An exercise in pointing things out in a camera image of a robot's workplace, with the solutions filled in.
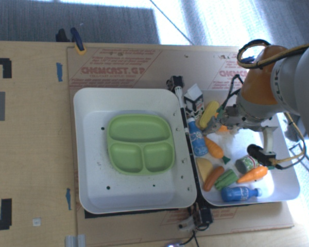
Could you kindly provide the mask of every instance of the green plate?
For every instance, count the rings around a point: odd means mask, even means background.
[[[108,125],[109,157],[124,174],[151,175],[169,170],[175,160],[169,124],[160,116],[122,114]]]

